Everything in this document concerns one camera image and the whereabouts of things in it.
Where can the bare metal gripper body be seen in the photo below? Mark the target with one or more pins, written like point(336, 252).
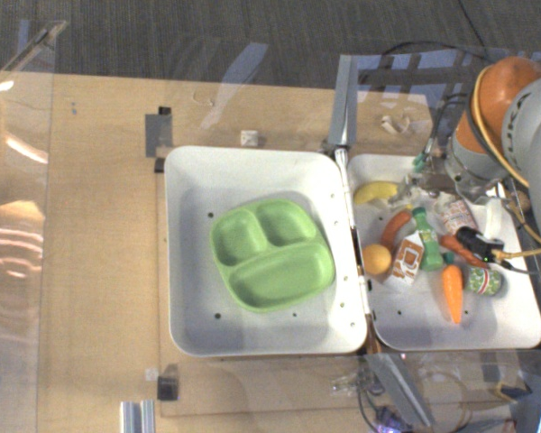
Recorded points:
point(437, 182)

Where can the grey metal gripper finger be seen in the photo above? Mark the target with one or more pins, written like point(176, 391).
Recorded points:
point(399, 195)
point(415, 198)

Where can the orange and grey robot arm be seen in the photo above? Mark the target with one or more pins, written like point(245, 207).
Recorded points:
point(527, 124)

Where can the yellow banana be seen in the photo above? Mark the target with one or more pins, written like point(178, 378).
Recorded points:
point(374, 192)

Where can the orange sausage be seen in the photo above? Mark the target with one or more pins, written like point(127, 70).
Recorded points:
point(394, 228)

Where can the white and red packet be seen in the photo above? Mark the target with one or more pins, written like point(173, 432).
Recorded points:
point(459, 217)

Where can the green bottle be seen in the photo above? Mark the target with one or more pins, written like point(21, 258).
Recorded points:
point(428, 242)

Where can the white and orange carton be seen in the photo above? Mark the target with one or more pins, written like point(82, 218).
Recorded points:
point(406, 260)

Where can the orange fruit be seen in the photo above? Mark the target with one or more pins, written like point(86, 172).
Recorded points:
point(376, 260)

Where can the large orange carrot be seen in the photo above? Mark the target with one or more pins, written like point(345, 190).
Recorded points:
point(453, 291)

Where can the green and red can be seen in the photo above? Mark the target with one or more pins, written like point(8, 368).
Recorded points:
point(483, 281)

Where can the white plastic tray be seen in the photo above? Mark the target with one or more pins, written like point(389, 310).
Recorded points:
point(415, 327)
point(194, 287)

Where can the green divided plate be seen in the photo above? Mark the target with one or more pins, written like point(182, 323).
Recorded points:
point(270, 255)

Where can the small white block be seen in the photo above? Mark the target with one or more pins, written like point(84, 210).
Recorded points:
point(249, 138)

